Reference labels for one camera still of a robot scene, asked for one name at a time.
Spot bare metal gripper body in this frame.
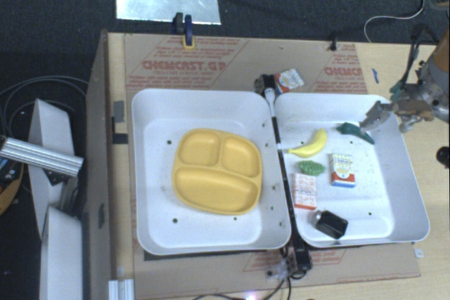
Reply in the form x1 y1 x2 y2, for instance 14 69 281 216
389 86 446 124

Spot dark green toy pepper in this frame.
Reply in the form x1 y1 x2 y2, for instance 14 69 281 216
335 122 375 145

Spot white carton red blue base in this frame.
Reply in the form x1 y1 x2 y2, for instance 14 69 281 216
328 152 357 188

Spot yellow banana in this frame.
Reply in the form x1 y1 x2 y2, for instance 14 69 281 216
283 128 328 159

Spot white plastic tray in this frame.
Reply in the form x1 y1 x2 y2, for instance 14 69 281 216
131 88 293 256
273 91 431 248

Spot green grapes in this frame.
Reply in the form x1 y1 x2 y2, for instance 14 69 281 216
297 159 326 176

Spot white carton yellow print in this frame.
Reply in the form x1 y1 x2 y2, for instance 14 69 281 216
274 67 305 95

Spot orange and white packet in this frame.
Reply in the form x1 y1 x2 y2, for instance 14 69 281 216
292 172 318 211

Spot thin black and white rod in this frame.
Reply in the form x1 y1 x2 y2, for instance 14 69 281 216
265 86 307 257

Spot black can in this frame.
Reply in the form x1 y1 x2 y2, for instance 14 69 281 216
309 209 349 240

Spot brown cardboard board red print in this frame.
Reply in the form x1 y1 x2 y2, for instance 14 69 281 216
122 32 421 296

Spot yellow divided plate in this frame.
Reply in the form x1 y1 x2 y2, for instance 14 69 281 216
171 128 263 216

